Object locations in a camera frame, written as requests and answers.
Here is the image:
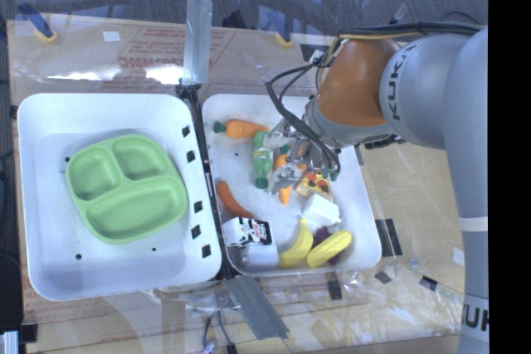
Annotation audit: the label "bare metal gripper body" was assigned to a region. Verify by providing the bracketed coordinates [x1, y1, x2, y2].
[270, 118, 333, 173]

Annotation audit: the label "orange carrot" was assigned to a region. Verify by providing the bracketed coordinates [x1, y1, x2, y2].
[212, 119, 270, 139]
[273, 143, 309, 206]

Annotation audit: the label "pizza slice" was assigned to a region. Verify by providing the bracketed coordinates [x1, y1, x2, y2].
[295, 171, 335, 203]

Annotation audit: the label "green plastic bottle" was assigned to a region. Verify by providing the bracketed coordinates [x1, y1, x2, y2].
[251, 130, 275, 190]

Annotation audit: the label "orange sausage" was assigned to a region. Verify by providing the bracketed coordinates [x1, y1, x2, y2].
[215, 180, 255, 221]

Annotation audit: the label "white carton with cow print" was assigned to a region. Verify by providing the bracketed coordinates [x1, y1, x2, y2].
[221, 216, 280, 269]

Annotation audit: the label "thin black and white rod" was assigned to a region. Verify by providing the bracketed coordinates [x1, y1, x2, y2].
[187, 89, 228, 279]

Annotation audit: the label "purple grapes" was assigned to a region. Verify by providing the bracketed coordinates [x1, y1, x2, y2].
[311, 226, 343, 266]

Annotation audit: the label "yellow banana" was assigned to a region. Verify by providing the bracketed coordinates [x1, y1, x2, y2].
[278, 217, 315, 270]

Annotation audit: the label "white plastic tray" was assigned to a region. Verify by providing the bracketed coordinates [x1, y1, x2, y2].
[16, 92, 223, 302]
[201, 93, 383, 279]

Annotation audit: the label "yellow corn cob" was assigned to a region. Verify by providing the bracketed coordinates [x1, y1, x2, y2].
[305, 229, 353, 269]

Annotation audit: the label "brown cardboard board red print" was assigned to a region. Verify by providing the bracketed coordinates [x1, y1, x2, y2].
[6, 13, 466, 354]

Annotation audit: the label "green divided plate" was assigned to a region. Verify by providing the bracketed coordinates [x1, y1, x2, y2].
[65, 133, 190, 245]

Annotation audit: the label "black cylinder on white bracket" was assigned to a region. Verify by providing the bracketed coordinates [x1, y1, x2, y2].
[363, 134, 407, 150]

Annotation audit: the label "black block with thin wires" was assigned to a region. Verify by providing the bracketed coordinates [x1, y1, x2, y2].
[178, 82, 203, 99]

